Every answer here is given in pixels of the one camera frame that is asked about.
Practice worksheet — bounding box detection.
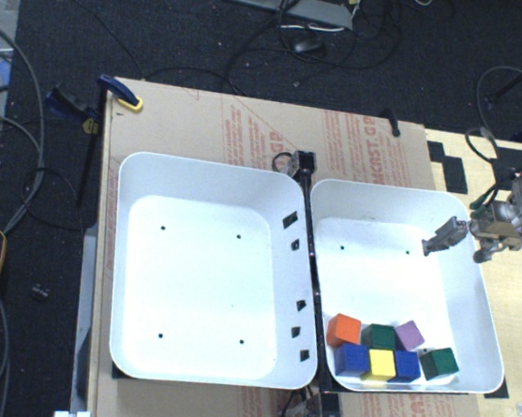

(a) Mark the black block with thin wires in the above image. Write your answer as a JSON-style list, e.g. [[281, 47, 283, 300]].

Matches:
[[284, 384, 346, 417], [287, 148, 319, 183]]

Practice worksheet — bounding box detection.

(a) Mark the blue cube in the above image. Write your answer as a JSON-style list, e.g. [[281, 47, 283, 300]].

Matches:
[[390, 348, 425, 386], [330, 339, 375, 381]]

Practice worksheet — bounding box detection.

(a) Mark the white plastic tray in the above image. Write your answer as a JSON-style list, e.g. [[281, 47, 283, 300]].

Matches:
[[287, 175, 522, 410], [93, 148, 342, 401]]

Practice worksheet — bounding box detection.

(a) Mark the purple cube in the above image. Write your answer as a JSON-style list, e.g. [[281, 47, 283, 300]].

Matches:
[[391, 318, 429, 355]]

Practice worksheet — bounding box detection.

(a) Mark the orange cube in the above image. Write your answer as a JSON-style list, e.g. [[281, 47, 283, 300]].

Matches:
[[324, 311, 365, 351]]

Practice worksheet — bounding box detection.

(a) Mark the green cube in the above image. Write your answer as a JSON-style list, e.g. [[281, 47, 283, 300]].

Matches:
[[416, 343, 464, 386], [359, 321, 400, 353]]

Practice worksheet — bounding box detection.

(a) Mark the brown cardboard board red print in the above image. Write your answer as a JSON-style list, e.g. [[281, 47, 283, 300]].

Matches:
[[67, 75, 522, 417]]

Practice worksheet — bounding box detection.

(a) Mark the yellow cube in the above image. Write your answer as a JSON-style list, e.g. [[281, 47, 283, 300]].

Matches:
[[364, 347, 400, 380]]

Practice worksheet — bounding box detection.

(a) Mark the thin black rod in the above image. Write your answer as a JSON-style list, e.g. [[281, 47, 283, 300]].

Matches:
[[275, 169, 359, 397]]

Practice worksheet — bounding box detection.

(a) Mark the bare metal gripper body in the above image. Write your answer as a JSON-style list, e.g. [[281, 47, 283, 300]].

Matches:
[[466, 198, 522, 255]]

